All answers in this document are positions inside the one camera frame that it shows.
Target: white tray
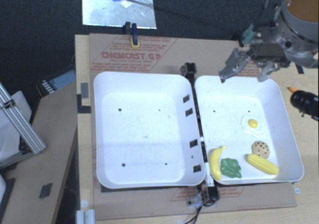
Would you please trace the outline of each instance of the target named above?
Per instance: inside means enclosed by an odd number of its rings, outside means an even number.
[[[97,176],[108,188],[192,186],[205,168],[188,80],[104,72],[94,80]]]
[[[242,178],[222,176],[219,183],[286,182],[302,178],[304,167],[279,86],[273,80],[259,83],[256,78],[233,77],[222,84],[218,76],[202,76],[196,80],[195,88],[207,155],[226,145],[220,160],[237,159],[241,166]],[[246,117],[259,121],[262,135],[256,137],[244,131],[242,119]],[[268,144],[268,160],[280,169],[277,176],[247,162],[246,155],[252,153],[255,141]]]

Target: metal plate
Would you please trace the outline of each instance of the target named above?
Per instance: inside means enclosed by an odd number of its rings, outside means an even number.
[[[82,0],[82,12],[84,25],[156,29],[153,0]]]

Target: black carpet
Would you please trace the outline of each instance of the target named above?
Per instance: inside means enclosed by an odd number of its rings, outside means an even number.
[[[230,39],[254,20],[259,0],[154,0],[157,30],[141,35]],[[262,23],[273,17],[271,0]],[[74,35],[120,34],[119,28],[82,25],[82,0],[0,0],[0,82],[22,90],[32,105],[35,84],[69,65]]]

